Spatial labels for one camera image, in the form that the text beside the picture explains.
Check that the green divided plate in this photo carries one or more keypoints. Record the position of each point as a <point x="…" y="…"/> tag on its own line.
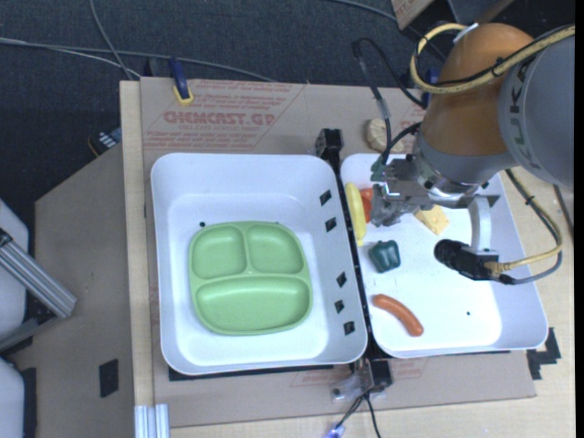
<point x="251" y="285"/>

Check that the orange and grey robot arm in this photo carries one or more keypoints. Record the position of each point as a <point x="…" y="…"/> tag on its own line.
<point x="474" y="121"/>

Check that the orange sausage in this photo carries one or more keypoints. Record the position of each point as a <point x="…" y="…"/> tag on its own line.
<point x="399" y="313"/>

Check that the green bell pepper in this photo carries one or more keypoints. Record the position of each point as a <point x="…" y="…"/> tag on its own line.
<point x="384" y="256"/>

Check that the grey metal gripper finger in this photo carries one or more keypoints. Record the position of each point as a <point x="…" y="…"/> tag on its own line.
<point x="378" y="208"/>
<point x="396" y="212"/>

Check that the brown cardboard board red print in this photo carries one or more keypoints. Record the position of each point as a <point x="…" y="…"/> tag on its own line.
<point x="228" y="117"/>

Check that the beige bread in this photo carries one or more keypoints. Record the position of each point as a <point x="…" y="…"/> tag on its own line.
<point x="376" y="132"/>

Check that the yellow cheese wedge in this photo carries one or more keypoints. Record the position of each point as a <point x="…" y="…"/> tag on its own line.
<point x="435" y="222"/>

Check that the thin black and white rod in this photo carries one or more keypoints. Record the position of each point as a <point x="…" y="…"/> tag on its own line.
<point x="355" y="253"/>

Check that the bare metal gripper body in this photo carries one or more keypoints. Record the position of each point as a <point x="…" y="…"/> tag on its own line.
<point x="408" y="178"/>

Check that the yellow banana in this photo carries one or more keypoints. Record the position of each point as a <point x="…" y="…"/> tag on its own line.
<point x="355" y="212"/>

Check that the black cylinder on white bracket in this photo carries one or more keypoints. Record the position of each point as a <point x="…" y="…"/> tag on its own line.
<point x="461" y="256"/>

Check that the red tomato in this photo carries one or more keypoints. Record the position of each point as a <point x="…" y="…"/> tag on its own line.
<point x="366" y="201"/>

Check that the white plastic tray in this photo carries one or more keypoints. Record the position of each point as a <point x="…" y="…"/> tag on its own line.
<point x="456" y="308"/>
<point x="255" y="185"/>

